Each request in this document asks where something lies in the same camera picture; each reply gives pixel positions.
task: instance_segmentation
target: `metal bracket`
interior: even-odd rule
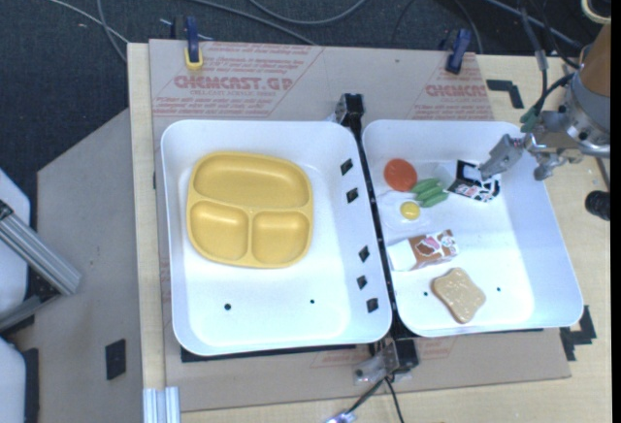
[[[508,134],[504,134],[489,151],[490,158],[478,167],[481,177],[489,179],[505,172],[520,160],[523,151],[524,145],[521,139],[513,139]]]
[[[12,309],[9,313],[0,317],[0,333],[6,332],[9,328],[18,325],[21,321],[32,316],[37,309],[43,304],[55,299],[58,296],[51,297],[45,301],[39,296],[33,295]]]
[[[335,109],[336,121],[354,130],[354,134],[362,130],[361,118],[364,113],[362,95],[356,93],[344,93]]]
[[[354,367],[354,384],[377,383],[399,368],[397,345],[392,342],[375,356]]]
[[[143,390],[144,423],[181,423],[179,388]]]
[[[63,295],[75,294],[82,275],[66,259],[47,247],[28,225],[0,200],[0,240]]]

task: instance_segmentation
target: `cardboard sheet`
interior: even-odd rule
[[[166,384],[181,410],[247,407],[355,396],[352,369],[367,345],[213,359],[183,356],[171,323],[170,265],[159,143],[186,118],[330,119],[343,93],[365,98],[364,123],[380,119],[492,120],[473,54],[460,75],[447,53],[262,44],[203,44],[204,66],[189,71],[184,42],[149,43]],[[570,375],[558,329],[416,340],[420,365],[397,391],[550,379]]]

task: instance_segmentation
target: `small carton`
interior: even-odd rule
[[[419,270],[430,264],[445,263],[459,252],[453,232],[450,230],[412,237],[409,239],[409,245],[416,258],[413,270]]]
[[[446,191],[480,202],[493,200],[501,191],[500,175],[483,180],[481,172],[473,163],[457,160],[441,163],[435,171]]]

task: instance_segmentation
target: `yellow divided plate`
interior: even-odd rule
[[[234,151],[203,157],[192,170],[186,211],[192,244],[219,263],[283,268],[311,245],[311,183],[285,159]]]

